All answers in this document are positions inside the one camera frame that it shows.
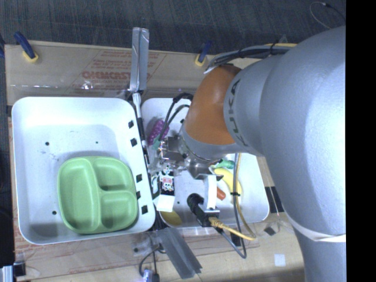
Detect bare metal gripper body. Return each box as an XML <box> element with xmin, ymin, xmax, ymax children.
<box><xmin>159</xmin><ymin>134</ymin><xmax>223</xmax><ymax>180</ymax></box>

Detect purple grapes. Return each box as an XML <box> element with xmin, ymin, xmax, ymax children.
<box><xmin>146</xmin><ymin>119</ymin><xmax>171</xmax><ymax>147</ymax></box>

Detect white cow print carton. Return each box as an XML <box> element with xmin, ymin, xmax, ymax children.
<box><xmin>155</xmin><ymin>169</ymin><xmax>177</xmax><ymax>213</ymax></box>

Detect green toy vegetable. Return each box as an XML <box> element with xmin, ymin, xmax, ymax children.
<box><xmin>217</xmin><ymin>158</ymin><xmax>236</xmax><ymax>170</ymax></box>

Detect yellow banana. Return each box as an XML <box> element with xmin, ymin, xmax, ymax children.
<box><xmin>213</xmin><ymin>167</ymin><xmax>243</xmax><ymax>206</ymax></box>

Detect yellow round toy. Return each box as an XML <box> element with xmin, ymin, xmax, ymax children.
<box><xmin>159</xmin><ymin>210</ymin><xmax>183</xmax><ymax>226</ymax></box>

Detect white plastic tray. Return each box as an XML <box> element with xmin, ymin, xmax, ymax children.
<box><xmin>11</xmin><ymin>96</ymin><xmax>156</xmax><ymax>246</ymax></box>
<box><xmin>140</xmin><ymin>98</ymin><xmax>271</xmax><ymax>229</ymax></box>

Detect green divided plate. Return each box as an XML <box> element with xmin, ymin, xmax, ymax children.
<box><xmin>57</xmin><ymin>156</ymin><xmax>140</xmax><ymax>235</ymax></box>

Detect brown cardboard board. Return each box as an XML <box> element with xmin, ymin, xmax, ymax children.
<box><xmin>4</xmin><ymin>39</ymin><xmax>298</xmax><ymax>282</ymax></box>

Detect black cylinder on white bracket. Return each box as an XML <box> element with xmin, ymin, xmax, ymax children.
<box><xmin>186</xmin><ymin>173</ymin><xmax>221</xmax><ymax>228</ymax></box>

